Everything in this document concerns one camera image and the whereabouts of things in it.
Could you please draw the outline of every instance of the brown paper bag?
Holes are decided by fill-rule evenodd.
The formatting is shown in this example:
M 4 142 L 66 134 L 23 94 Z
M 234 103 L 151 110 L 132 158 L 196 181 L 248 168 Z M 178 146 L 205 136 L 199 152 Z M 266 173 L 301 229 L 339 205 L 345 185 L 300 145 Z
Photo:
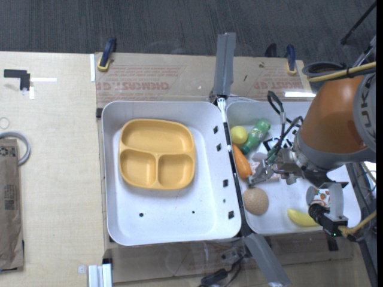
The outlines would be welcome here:
M 22 267 L 23 234 L 16 139 L 0 139 L 0 270 Z

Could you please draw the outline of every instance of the plastic bottle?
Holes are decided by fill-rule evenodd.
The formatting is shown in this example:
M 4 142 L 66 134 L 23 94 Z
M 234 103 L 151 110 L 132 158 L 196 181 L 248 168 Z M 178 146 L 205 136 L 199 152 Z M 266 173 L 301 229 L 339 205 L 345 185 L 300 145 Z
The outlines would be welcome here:
M 259 119 L 256 125 L 250 130 L 246 143 L 241 146 L 243 154 L 248 154 L 251 148 L 256 148 L 270 130 L 270 122 L 266 119 Z

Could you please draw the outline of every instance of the yellow banana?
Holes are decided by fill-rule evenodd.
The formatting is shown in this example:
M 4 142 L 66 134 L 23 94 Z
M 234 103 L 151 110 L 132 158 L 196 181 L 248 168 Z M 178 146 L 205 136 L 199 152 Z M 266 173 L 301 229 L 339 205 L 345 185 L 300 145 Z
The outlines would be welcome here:
M 287 209 L 287 215 L 292 221 L 303 227 L 314 227 L 318 225 L 308 213 L 303 213 L 297 209 Z

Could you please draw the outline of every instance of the carrot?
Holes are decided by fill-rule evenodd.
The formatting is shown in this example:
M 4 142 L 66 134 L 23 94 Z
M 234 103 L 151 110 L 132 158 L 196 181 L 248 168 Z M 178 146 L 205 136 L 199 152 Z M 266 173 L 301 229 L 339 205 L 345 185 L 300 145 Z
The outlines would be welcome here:
M 233 144 L 233 155 L 234 155 L 234 161 L 235 161 L 235 166 L 237 167 L 238 175 L 242 178 L 247 178 L 248 176 L 250 176 L 252 174 L 250 164 L 247 161 L 244 154 L 235 144 Z

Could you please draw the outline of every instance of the beige tabletop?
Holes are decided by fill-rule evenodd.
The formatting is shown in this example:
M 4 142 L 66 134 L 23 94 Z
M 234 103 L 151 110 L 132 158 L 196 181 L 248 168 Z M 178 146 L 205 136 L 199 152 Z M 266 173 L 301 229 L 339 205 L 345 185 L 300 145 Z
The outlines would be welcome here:
M 7 130 L 22 132 L 31 143 L 31 156 L 20 166 L 25 265 L 22 271 L 2 273 L 0 286 L 86 286 L 86 274 L 79 269 L 101 264 L 105 252 L 90 55 L 0 52 L 0 68 L 27 70 L 31 78 L 53 81 L 37 80 L 30 99 L 29 93 L 19 90 L 18 79 L 0 77 L 0 117 L 9 120 Z M 369 286 L 358 245 L 346 247 L 349 258 L 290 263 L 284 270 L 293 286 Z M 122 285 L 196 286 L 199 280 Z M 257 268 L 243 271 L 231 284 L 254 285 L 268 286 Z

